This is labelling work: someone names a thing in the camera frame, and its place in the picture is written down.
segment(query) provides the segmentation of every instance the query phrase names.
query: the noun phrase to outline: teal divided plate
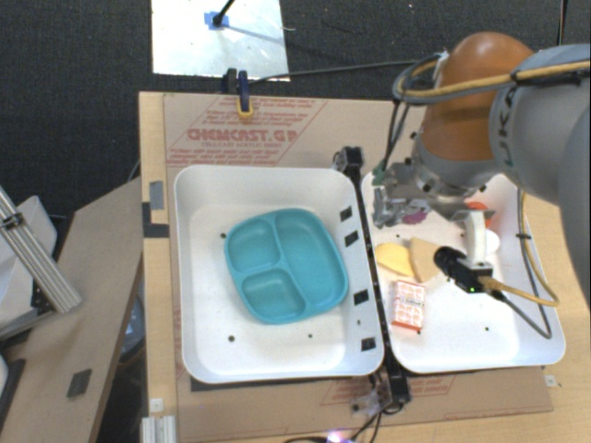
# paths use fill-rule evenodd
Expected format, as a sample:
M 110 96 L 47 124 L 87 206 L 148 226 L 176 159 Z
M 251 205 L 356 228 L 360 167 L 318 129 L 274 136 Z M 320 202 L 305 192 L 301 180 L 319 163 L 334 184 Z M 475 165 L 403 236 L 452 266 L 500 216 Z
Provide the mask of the teal divided plate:
M 225 258 L 250 313 L 272 324 L 313 317 L 343 301 L 348 278 L 322 221 L 307 210 L 277 210 L 242 221 Z

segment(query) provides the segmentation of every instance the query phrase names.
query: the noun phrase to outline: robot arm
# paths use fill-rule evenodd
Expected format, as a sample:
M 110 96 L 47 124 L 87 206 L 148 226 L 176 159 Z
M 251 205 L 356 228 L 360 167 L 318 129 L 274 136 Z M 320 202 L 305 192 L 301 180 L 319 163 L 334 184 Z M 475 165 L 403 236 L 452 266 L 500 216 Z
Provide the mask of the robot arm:
M 434 95 L 422 97 L 408 83 L 416 68 L 406 81 L 397 79 L 395 99 L 429 105 L 410 158 L 376 176 L 375 224 L 419 222 L 430 210 L 451 219 L 466 210 L 466 198 L 504 173 L 560 207 L 589 302 L 588 60 L 589 44 L 533 54 L 508 36 L 478 33 L 440 62 Z M 522 74 L 528 78 L 520 80 Z M 487 84 L 474 83 L 483 79 Z

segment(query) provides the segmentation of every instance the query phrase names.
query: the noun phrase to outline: black connector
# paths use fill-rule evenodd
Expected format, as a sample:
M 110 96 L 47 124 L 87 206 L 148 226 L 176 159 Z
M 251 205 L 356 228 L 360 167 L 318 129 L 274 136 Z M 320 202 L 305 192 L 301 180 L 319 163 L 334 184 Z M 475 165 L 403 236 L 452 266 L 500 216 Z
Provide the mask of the black connector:
M 478 280 L 482 276 L 492 276 L 492 268 L 470 269 L 459 259 L 465 259 L 462 251 L 448 246 L 439 248 L 435 252 L 433 260 L 446 276 L 455 280 L 458 287 L 467 293 L 485 292 L 483 285 Z

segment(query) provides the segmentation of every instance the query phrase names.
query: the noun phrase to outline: black carpet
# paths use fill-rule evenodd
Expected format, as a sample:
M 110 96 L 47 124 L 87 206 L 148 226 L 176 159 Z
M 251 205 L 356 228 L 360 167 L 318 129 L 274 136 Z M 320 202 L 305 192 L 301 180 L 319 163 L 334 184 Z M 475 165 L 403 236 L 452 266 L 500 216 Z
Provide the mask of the black carpet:
M 565 43 L 589 42 L 570 0 Z M 560 0 L 281 0 L 291 70 L 419 58 L 479 30 L 553 45 Z M 390 97 L 399 69 L 262 84 L 269 95 Z M 0 0 L 0 185 L 68 214 L 123 184 L 139 156 L 140 90 L 218 80 L 151 73 L 151 0 Z

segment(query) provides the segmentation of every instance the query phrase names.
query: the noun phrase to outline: dark gray floor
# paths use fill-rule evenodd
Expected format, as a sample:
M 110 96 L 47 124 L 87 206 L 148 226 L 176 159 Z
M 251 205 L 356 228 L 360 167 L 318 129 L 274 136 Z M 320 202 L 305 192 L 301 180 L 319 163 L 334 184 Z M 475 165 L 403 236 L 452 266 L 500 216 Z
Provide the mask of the dark gray floor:
M 571 0 L 565 42 L 589 42 Z M 290 69 L 418 58 L 479 30 L 554 44 L 560 0 L 281 0 Z M 266 84 L 258 94 L 389 98 L 397 69 Z M 140 90 L 216 91 L 151 73 L 150 0 L 0 0 L 0 185 L 68 214 L 123 184 L 138 158 Z

